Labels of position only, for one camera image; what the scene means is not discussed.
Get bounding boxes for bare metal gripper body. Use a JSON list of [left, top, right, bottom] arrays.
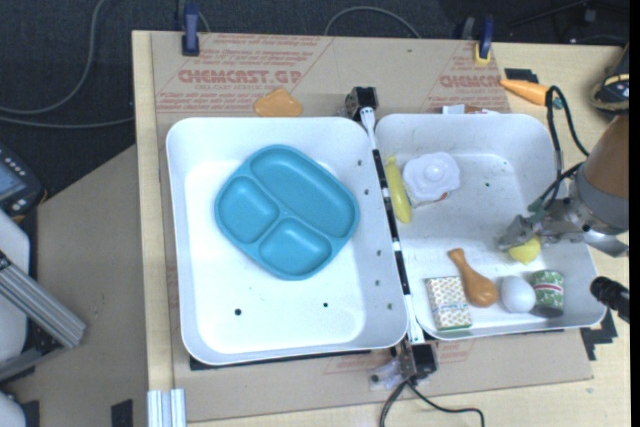
[[537, 208, 629, 259]]

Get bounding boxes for yellow lemon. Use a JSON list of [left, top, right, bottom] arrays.
[[507, 237, 543, 265]]

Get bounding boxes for tan chicken drumstick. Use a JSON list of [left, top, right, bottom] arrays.
[[446, 247, 500, 309]]

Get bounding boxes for green and white cup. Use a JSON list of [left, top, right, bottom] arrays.
[[530, 268, 566, 312]]

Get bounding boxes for orange patterned white carton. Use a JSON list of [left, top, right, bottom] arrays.
[[424, 275, 474, 332]]

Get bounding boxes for white plastic tray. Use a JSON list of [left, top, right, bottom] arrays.
[[165, 116, 411, 367], [373, 112, 609, 342]]

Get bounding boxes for white fried egg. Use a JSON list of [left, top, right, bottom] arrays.
[[401, 151, 462, 207]]

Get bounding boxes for yellow banana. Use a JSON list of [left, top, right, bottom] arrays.
[[384, 156, 414, 225]]

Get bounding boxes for thin black and white rod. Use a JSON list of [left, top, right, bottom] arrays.
[[360, 106, 426, 344]]

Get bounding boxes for orange carrot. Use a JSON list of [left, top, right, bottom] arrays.
[[499, 77, 552, 107]]

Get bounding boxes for white and red packet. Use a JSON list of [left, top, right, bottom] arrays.
[[441, 103, 501, 117]]

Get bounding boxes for blue divided plate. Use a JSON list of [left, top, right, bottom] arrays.
[[213, 143, 362, 282]]

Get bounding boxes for orange flat toy food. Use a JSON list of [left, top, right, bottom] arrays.
[[252, 87, 305, 118]]

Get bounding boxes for brown cardboard board red print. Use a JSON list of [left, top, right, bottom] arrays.
[[149, 32, 609, 424]]

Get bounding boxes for black cylinder on white bracket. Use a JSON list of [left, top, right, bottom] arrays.
[[589, 275, 630, 324]]

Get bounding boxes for black block with thin wires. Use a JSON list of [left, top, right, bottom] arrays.
[[398, 342, 441, 385], [344, 85, 379, 117]]

